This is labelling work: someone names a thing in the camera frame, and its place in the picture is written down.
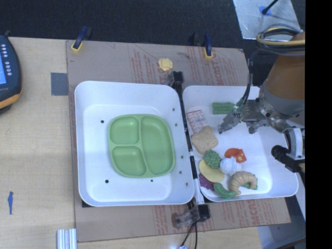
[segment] wooden table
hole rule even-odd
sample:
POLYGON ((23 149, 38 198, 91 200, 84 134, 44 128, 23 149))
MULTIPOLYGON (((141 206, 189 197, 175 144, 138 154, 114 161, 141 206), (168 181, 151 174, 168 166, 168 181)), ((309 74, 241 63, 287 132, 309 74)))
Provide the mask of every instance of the wooden table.
MULTIPOLYGON (((68 96, 51 95, 67 73, 65 40, 11 37, 24 75, 22 97, 0 114, 0 248, 57 248, 75 228, 68 96), (13 193, 12 214, 7 198, 13 193)), ((77 248, 178 248, 185 234, 78 243, 77 248)), ((194 248, 195 233, 186 242, 194 248)), ((256 227, 198 233, 197 248, 261 248, 256 227)))

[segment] cable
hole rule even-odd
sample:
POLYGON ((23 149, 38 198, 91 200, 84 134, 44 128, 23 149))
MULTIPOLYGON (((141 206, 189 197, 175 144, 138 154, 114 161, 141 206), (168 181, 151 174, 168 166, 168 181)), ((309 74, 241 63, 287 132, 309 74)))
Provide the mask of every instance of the cable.
POLYGON ((10 30, 6 30, 6 32, 5 32, 5 34, 4 34, 4 36, 8 38, 8 36, 9 36, 9 34, 10 34, 10 33, 11 33, 11 31, 10 31, 10 30))
POLYGON ((306 40, 290 40, 290 41, 275 41, 275 40, 267 40, 267 37, 269 36, 275 36, 275 35, 289 35, 289 36, 295 36, 298 33, 300 33, 300 30, 297 30, 293 28, 292 26, 289 26, 287 24, 274 24, 271 26, 268 26, 265 30, 258 33, 256 37, 256 46, 257 50, 252 53, 252 55, 247 60, 247 65, 249 69, 249 78, 247 87, 244 91, 243 97, 238 101, 237 106, 239 107, 237 109, 237 112, 241 112, 244 108, 244 105, 246 104, 250 87, 252 84, 252 78, 253 78, 253 72, 251 70, 251 67, 253 66, 253 58, 260 52, 265 51, 269 53, 284 55, 284 56, 303 56, 305 55, 305 47, 306 47, 306 40))
POLYGON ((267 38, 270 36, 295 36, 300 32, 300 30, 297 30, 287 24, 274 24, 267 27, 262 32, 258 33, 256 37, 256 46, 260 50, 272 52, 275 54, 281 54, 286 56, 302 56, 305 55, 305 39, 290 41, 267 40, 267 38))
POLYGON ((196 237, 195 237, 195 249, 197 248, 197 220, 191 224, 190 229, 188 230, 185 239, 183 240, 182 244, 180 245, 180 248, 185 245, 185 242, 187 241, 187 238, 189 237, 193 227, 195 227, 195 235, 196 235, 196 237))

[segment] white tray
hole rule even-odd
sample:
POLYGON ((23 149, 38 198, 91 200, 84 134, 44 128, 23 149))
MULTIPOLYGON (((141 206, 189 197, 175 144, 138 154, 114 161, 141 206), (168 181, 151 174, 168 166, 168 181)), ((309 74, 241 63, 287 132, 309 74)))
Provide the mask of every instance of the white tray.
POLYGON ((75 89, 78 180, 91 206, 184 204, 194 193, 179 98, 165 85, 84 81, 75 89), (163 176, 128 178, 112 167, 107 127, 126 114, 153 114, 169 125, 174 169, 163 176))
MULTIPOLYGON (((211 201, 223 202, 232 200, 247 200, 260 198, 277 198, 294 195, 298 190, 298 179, 295 173, 278 162, 271 154, 275 145, 287 147, 283 134, 271 127, 260 127, 258 132, 249 134, 244 122, 222 134, 218 133, 218 125, 222 123, 226 115, 213 115, 212 102, 232 102, 234 104, 242 97, 245 87, 226 86, 189 86, 183 92, 185 111, 193 112, 202 110, 207 123, 212 127, 218 145, 213 148, 224 158, 224 153, 229 148, 242 148, 247 160, 241 164, 243 171, 248 171, 258 178, 258 189, 250 190, 240 187, 241 194, 231 199, 219 197, 214 191, 200 187, 202 194, 211 201)), ((258 97, 259 88, 251 87, 249 99, 258 97)), ((193 146, 193 154, 199 173, 198 163, 203 158, 193 146)), ((229 190, 229 175, 221 182, 229 190)))

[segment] gray tape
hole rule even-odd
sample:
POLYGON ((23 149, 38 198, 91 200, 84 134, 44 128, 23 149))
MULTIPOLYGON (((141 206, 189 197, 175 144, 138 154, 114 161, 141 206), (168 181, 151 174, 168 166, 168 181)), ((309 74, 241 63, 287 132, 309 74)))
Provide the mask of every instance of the gray tape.
POLYGON ((51 93, 52 96, 68 95, 67 73, 51 73, 51 93))

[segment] blue clamp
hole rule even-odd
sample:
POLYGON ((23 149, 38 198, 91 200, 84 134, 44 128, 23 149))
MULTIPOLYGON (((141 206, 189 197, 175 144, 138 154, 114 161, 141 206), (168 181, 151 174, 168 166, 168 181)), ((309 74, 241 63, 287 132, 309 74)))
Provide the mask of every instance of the blue clamp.
MULTIPOLYGON (((188 38, 187 45, 189 45, 189 46, 200 46, 200 43, 198 41, 196 33, 193 33, 188 38)), ((205 58, 207 58, 207 59, 212 58, 213 57, 213 54, 212 54, 212 40, 211 40, 211 36, 209 35, 209 33, 205 34, 205 36, 204 36, 204 42, 203 42, 202 46, 204 47, 205 58)))
POLYGON ((83 45, 83 40, 86 37, 89 37, 91 33, 91 28, 88 28, 87 26, 83 26, 81 31, 79 32, 77 39, 73 42, 71 46, 71 50, 73 52, 79 52, 83 45))
POLYGON ((211 40, 211 36, 209 35, 209 33, 206 33, 204 36, 204 55, 206 58, 212 58, 213 54, 212 54, 212 40, 211 40))

